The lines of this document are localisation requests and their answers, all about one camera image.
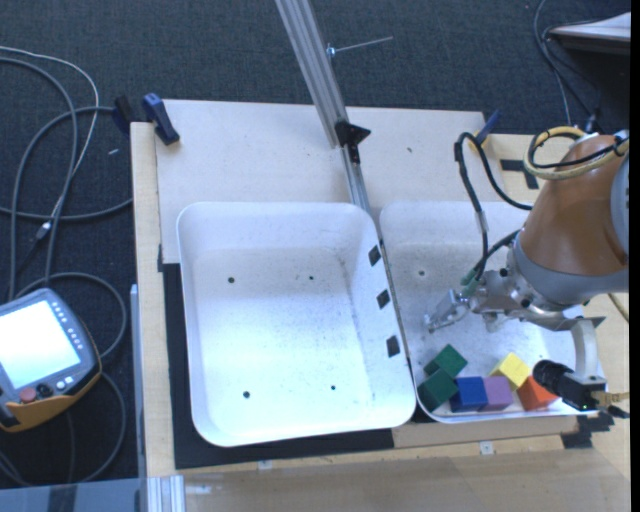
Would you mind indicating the pale wood board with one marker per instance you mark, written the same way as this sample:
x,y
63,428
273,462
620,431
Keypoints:
x,y
250,160

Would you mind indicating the purple cube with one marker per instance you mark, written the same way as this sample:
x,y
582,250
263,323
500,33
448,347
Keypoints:
x,y
498,393

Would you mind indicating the orange cube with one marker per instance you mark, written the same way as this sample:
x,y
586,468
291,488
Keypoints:
x,y
534,395

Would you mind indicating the green cube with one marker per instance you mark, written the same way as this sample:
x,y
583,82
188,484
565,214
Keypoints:
x,y
436,391
448,361

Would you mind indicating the white plastic tray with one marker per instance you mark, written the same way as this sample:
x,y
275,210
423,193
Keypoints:
x,y
440,260
280,325

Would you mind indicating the black cylinder on white bracket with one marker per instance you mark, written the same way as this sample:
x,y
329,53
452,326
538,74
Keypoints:
x,y
560,381

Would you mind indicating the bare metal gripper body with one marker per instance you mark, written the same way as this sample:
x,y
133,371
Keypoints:
x,y
502,295

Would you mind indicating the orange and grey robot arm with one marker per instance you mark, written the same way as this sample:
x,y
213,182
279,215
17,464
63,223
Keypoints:
x,y
570,225

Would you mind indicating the yellow cube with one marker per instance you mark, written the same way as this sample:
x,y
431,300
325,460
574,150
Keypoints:
x,y
511,370

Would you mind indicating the blue cube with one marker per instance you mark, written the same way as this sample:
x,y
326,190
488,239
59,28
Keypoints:
x,y
469,394

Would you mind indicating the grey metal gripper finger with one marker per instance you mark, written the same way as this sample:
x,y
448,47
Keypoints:
x,y
447,320
446,304

